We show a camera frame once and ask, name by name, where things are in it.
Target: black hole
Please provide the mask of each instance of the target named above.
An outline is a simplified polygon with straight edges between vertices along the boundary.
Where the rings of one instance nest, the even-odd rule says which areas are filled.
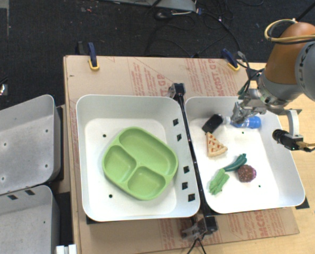
[[[26,192],[29,196],[35,195],[35,192],[33,192],[32,190],[25,190],[25,192]]]
[[[185,183],[182,183],[182,190],[185,190],[188,188],[188,183],[185,182]]]
[[[188,166],[183,167],[183,172],[184,172],[184,173],[189,172],[189,167],[188,167]]]
[[[188,202],[194,201],[195,200],[195,194],[190,194],[188,195]]]
[[[9,195],[8,196],[11,200],[15,200],[15,199],[18,199],[16,196],[14,196],[14,195]]]

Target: toy cucumber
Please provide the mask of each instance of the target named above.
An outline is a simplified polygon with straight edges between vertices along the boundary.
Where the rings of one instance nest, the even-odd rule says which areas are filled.
[[[241,166],[243,166],[245,163],[247,163],[246,155],[247,154],[242,153],[239,157],[237,157],[235,162],[233,162],[229,166],[224,167],[223,170],[225,172],[228,172],[228,171],[234,171],[234,170],[239,169]]]
[[[217,193],[222,191],[223,185],[229,179],[229,175],[225,173],[225,170],[221,168],[218,174],[214,177],[214,179],[210,182],[209,191],[212,195],[216,195]]]

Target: green divided tray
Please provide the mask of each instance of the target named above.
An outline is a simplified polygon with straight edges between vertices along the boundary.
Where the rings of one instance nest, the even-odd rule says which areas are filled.
[[[178,169],[175,152],[163,141],[138,127],[121,131],[102,159],[107,178],[140,200],[158,197]]]

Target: pizza slice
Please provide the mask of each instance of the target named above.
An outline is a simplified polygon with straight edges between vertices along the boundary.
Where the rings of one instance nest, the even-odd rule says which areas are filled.
[[[210,132],[206,133],[206,136],[208,157],[221,155],[228,150],[228,148],[218,141]]]

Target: blue clamp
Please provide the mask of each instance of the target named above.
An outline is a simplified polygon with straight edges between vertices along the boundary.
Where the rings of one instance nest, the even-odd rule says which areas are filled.
[[[98,60],[96,59],[96,51],[92,42],[88,43],[88,51],[90,56],[90,59],[88,60],[90,68],[92,70],[98,70],[100,67]]]
[[[230,68],[232,68],[235,71],[238,71],[240,69],[240,65],[237,63],[236,59],[226,48],[222,49],[221,55],[228,61],[228,66]]]

